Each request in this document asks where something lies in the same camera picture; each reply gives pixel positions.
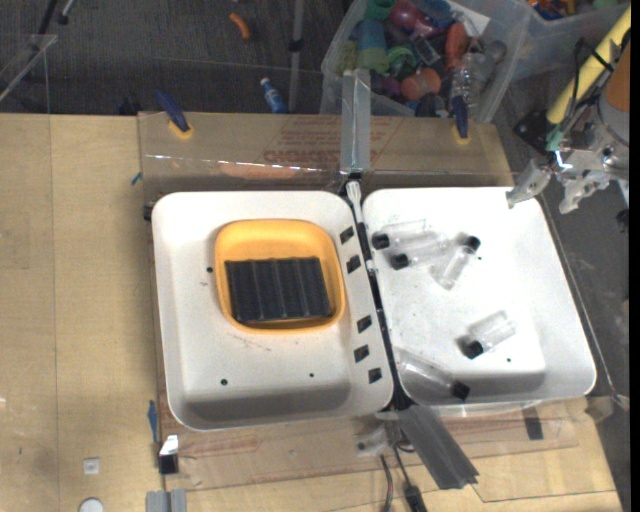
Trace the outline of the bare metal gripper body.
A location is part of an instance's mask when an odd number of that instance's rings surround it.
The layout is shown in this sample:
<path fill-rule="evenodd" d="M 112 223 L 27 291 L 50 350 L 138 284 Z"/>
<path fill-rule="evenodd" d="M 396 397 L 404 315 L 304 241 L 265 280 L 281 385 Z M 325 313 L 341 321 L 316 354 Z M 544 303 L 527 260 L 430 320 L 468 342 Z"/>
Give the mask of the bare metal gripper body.
<path fill-rule="evenodd" d="M 605 187 L 610 181 L 629 179 L 628 145 L 604 126 L 562 130 L 557 125 L 548 134 L 548 152 L 561 182 L 582 180 Z"/>

